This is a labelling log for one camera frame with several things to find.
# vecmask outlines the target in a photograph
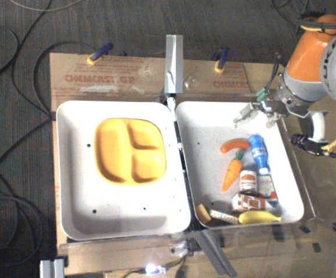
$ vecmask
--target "yellow divided plate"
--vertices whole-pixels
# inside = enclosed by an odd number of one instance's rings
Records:
[[[163,137],[152,122],[105,119],[96,128],[94,149],[98,171],[111,182],[144,184],[165,174]]]

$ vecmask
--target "orange carrot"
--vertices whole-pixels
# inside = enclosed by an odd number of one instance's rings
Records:
[[[235,139],[235,140],[230,140],[227,141],[226,143],[224,143],[221,147],[220,147],[220,152],[221,153],[226,153],[228,151],[230,151],[231,149],[234,148],[242,148],[242,149],[246,149],[250,147],[250,143],[248,142],[248,140],[245,139]]]
[[[233,159],[228,165],[226,176],[224,176],[223,185],[221,187],[221,192],[225,192],[231,186],[231,184],[235,181],[238,174],[241,172],[242,157],[243,157],[242,152],[236,152],[236,158]]]

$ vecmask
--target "light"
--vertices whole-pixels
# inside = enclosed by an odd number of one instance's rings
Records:
[[[147,275],[154,275],[154,274],[165,274],[167,269],[163,266],[155,266],[154,264],[148,264],[145,267],[145,271]]]

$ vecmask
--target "black floor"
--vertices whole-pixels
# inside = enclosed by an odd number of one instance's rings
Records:
[[[77,0],[14,1],[56,9]],[[90,54],[86,44],[112,42],[115,56],[165,57],[166,34],[182,34],[185,59],[228,46],[229,61],[272,63],[278,52],[287,62],[305,1],[84,0],[40,12],[0,0],[0,277],[39,277],[39,260],[56,256],[49,51]],[[336,14],[336,0],[306,10]]]

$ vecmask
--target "bottle cap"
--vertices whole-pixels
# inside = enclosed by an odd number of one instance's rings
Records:
[[[268,170],[268,168],[260,168],[259,173],[261,175],[267,175],[267,174],[269,174],[269,170]]]

